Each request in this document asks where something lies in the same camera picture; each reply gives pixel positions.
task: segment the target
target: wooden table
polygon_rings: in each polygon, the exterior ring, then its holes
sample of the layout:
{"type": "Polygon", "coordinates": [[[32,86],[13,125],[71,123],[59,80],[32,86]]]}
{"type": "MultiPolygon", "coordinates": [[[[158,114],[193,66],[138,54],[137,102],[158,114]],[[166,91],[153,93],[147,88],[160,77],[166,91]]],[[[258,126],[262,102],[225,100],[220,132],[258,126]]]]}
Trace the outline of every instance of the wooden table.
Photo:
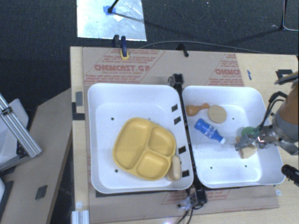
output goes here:
{"type": "Polygon", "coordinates": [[[1,224],[48,224],[71,146],[71,90],[38,106],[30,129],[43,150],[3,176],[13,182],[1,224]],[[38,190],[44,190],[37,198],[38,190]]]}
{"type": "MultiPolygon", "coordinates": [[[[165,54],[171,53],[172,59],[176,62],[180,59],[176,57],[174,51],[165,51],[165,54]]],[[[213,57],[211,52],[190,52],[190,56],[196,59],[196,56],[213,57]]],[[[257,89],[264,99],[264,103],[268,104],[270,95],[278,90],[289,93],[291,84],[282,86],[274,85],[277,80],[275,71],[283,69],[298,70],[298,60],[296,56],[284,55],[256,55],[256,54],[236,54],[235,55],[244,86],[257,89]]],[[[72,102],[76,103],[76,94],[83,93],[83,48],[71,48],[71,83],[72,83],[72,102]]],[[[77,114],[84,113],[84,101],[81,105],[75,107],[77,114]]],[[[73,150],[74,150],[74,174],[75,174],[75,201],[76,210],[89,209],[88,182],[87,182],[87,156],[86,156],[86,133],[85,121],[73,120],[73,150]]],[[[298,156],[290,156],[284,150],[280,149],[281,157],[284,164],[289,164],[298,168],[298,156]]],[[[194,215],[191,223],[214,223],[214,224],[239,224],[239,223],[295,223],[299,219],[299,188],[287,179],[275,189],[281,191],[278,197],[280,207],[278,209],[255,210],[255,211],[238,211],[219,214],[194,215]]],[[[125,221],[124,224],[161,224],[176,223],[179,217],[165,217],[148,220],[125,221]]]]}

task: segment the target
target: round cracker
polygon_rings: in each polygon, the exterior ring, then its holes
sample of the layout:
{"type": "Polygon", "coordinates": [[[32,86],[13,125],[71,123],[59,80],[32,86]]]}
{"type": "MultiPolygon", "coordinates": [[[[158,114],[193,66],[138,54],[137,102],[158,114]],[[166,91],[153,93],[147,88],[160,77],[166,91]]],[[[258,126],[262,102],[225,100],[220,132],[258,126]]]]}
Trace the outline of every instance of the round cracker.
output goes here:
{"type": "Polygon", "coordinates": [[[223,109],[219,105],[212,105],[208,109],[207,114],[208,114],[210,120],[217,124],[223,123],[228,116],[225,109],[223,109]]]}

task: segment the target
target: small black square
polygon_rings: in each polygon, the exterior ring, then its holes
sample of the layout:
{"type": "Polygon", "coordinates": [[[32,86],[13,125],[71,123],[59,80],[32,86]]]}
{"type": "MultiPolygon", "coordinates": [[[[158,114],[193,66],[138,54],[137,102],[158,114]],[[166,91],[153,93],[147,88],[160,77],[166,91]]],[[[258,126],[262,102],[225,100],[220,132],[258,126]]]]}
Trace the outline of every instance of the small black square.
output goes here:
{"type": "Polygon", "coordinates": [[[182,146],[178,149],[178,154],[182,154],[184,152],[186,152],[186,146],[182,146]]]}
{"type": "Polygon", "coordinates": [[[172,112],[176,111],[177,109],[178,109],[178,104],[176,104],[173,107],[171,107],[172,112]]]}
{"type": "Polygon", "coordinates": [[[181,117],[177,117],[176,119],[174,119],[174,124],[176,125],[180,121],[181,121],[181,117]]]}
{"type": "Polygon", "coordinates": [[[39,187],[36,192],[36,200],[41,199],[46,196],[48,185],[44,185],[42,187],[39,187]]]}
{"type": "Polygon", "coordinates": [[[183,171],[182,177],[187,177],[187,176],[190,176],[189,170],[183,171]]]}

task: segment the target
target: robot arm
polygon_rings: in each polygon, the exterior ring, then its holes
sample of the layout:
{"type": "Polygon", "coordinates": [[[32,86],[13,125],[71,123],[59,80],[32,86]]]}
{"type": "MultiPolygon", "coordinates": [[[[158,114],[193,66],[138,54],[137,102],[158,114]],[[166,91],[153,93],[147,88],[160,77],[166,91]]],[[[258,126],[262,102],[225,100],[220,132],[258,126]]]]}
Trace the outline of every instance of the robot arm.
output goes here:
{"type": "Polygon", "coordinates": [[[282,92],[274,93],[270,100],[266,114],[262,123],[251,130],[250,133],[245,133],[240,141],[235,144],[235,149],[239,150],[246,147],[252,142],[256,142],[260,148],[265,148],[267,145],[274,144],[280,146],[291,155],[298,155],[299,149],[295,145],[298,141],[298,72],[295,72],[287,77],[278,80],[276,84],[284,84],[293,82],[292,90],[289,95],[282,92]],[[264,126],[265,120],[271,113],[271,109],[277,101],[278,96],[285,98],[285,101],[280,106],[270,126],[264,126]]]}

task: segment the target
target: small blue object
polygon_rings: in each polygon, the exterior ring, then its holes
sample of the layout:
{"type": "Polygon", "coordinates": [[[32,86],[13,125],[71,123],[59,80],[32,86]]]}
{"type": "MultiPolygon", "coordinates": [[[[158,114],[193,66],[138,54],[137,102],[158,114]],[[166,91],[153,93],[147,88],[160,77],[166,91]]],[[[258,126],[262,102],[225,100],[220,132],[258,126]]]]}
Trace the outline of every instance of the small blue object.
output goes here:
{"type": "Polygon", "coordinates": [[[104,11],[104,13],[105,13],[106,15],[113,15],[113,13],[116,13],[116,9],[115,9],[115,8],[112,9],[112,13],[109,13],[109,12],[108,12],[108,8],[110,8],[110,6],[104,6],[104,7],[103,7],[103,11],[104,11]]]}
{"type": "Polygon", "coordinates": [[[221,137],[218,134],[218,131],[216,128],[214,128],[212,125],[206,123],[203,119],[199,119],[194,128],[201,131],[205,136],[207,136],[210,139],[218,140],[221,144],[224,144],[226,139],[221,137]]]}
{"type": "Polygon", "coordinates": [[[249,80],[252,80],[252,79],[251,79],[251,76],[250,76],[251,73],[250,73],[249,70],[247,70],[247,73],[248,73],[249,80]]]}

